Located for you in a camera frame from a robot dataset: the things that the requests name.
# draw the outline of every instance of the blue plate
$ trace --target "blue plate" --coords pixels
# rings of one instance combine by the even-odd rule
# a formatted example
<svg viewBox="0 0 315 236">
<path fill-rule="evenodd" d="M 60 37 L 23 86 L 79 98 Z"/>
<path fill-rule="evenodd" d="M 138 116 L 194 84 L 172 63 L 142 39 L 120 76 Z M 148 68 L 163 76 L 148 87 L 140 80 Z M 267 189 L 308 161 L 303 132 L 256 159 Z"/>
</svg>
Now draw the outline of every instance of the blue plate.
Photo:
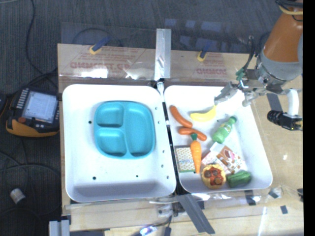
<svg viewBox="0 0 315 236">
<path fill-rule="evenodd" d="M 155 146 L 151 111 L 133 101 L 107 101 L 94 115 L 94 139 L 106 156 L 131 159 L 150 154 Z"/>
</svg>

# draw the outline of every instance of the green cucumber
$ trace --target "green cucumber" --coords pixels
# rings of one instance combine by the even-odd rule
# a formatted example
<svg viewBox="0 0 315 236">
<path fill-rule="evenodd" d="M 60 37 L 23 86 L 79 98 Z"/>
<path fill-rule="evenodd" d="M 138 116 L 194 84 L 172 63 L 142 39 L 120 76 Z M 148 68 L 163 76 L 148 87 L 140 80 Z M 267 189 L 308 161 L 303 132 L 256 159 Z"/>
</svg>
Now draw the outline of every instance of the green cucumber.
<svg viewBox="0 0 315 236">
<path fill-rule="evenodd" d="M 245 185 L 252 179 L 252 175 L 247 171 L 239 171 L 235 174 L 226 176 L 226 180 L 231 188 L 238 185 Z"/>
</svg>

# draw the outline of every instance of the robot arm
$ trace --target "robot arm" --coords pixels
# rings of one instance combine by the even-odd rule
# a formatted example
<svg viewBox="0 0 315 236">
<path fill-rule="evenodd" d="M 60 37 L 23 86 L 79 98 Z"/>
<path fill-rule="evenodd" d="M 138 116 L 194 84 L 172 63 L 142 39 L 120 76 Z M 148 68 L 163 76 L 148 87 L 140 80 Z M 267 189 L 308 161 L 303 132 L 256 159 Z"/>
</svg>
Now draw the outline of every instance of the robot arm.
<svg viewBox="0 0 315 236">
<path fill-rule="evenodd" d="M 236 73 L 238 84 L 228 83 L 215 97 L 215 105 L 231 98 L 237 90 L 244 93 L 243 106 L 268 92 L 287 95 L 289 111 L 271 110 L 268 120 L 289 130 L 302 130 L 302 118 L 297 115 L 298 90 L 283 90 L 287 82 L 303 73 L 303 0 L 276 0 L 283 14 L 274 25 L 263 49 L 257 56 L 254 69 L 248 69 L 253 58 L 253 37 L 249 36 L 251 53 L 247 63 Z"/>
</svg>

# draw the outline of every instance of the copper-colored cylinder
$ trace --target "copper-colored cylinder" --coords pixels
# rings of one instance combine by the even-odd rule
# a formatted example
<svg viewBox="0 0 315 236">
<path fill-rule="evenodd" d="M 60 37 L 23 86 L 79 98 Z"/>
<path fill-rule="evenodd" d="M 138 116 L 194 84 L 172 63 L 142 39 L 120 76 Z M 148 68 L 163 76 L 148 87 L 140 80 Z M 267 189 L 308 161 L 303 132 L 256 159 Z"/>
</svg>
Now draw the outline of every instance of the copper-colored cylinder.
<svg viewBox="0 0 315 236">
<path fill-rule="evenodd" d="M 288 8 L 290 11 L 303 11 L 302 8 Z M 292 15 L 283 13 L 274 25 L 263 52 L 265 56 L 273 61 L 298 62 L 298 44 L 303 33 L 303 15 Z"/>
</svg>

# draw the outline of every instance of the green bottle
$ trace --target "green bottle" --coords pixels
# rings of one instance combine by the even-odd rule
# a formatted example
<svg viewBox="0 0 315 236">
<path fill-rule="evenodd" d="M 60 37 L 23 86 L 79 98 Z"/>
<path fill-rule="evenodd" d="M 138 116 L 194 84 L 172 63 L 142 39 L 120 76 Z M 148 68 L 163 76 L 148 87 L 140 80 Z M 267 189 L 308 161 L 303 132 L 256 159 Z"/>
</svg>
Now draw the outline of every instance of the green bottle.
<svg viewBox="0 0 315 236">
<path fill-rule="evenodd" d="M 236 120 L 236 117 L 232 116 L 227 122 L 222 123 L 218 130 L 213 134 L 212 140 L 219 144 L 223 143 L 228 134 L 231 132 L 232 126 Z"/>
</svg>

